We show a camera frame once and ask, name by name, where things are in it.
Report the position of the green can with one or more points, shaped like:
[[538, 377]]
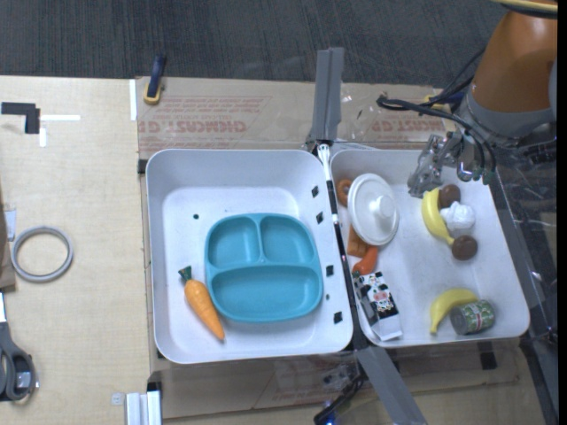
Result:
[[472, 317]]

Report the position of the blue divided plate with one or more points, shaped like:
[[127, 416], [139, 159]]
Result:
[[263, 268]]

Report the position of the white cream swirl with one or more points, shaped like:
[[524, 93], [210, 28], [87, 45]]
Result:
[[459, 217]]

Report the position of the yellow banana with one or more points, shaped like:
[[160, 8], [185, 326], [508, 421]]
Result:
[[447, 303], [432, 219]]

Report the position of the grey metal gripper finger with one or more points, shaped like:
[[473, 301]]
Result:
[[435, 180], [417, 180]]

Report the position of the cow print milk carton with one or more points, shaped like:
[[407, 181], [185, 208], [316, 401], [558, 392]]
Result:
[[377, 303]]

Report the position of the white plastic tray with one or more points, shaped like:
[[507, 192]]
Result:
[[421, 272], [248, 184]]

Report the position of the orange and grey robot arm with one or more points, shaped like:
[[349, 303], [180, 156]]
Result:
[[514, 73]]

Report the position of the brown cardboard board red print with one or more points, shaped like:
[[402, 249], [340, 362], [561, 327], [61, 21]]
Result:
[[230, 118]]

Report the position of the white pot lid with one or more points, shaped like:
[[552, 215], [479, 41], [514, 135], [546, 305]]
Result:
[[373, 208]]

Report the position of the orange bread slice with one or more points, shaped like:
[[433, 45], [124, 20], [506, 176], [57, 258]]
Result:
[[355, 244]]

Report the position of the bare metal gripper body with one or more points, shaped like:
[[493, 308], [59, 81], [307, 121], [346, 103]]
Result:
[[445, 146]]

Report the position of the orange carrot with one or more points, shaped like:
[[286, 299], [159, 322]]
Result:
[[203, 303]]

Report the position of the brown doughnut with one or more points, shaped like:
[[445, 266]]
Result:
[[343, 189]]

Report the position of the brown ball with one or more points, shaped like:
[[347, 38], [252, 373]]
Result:
[[464, 247], [450, 195]]

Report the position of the orange sausage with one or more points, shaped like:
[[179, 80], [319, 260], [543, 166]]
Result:
[[367, 261]]

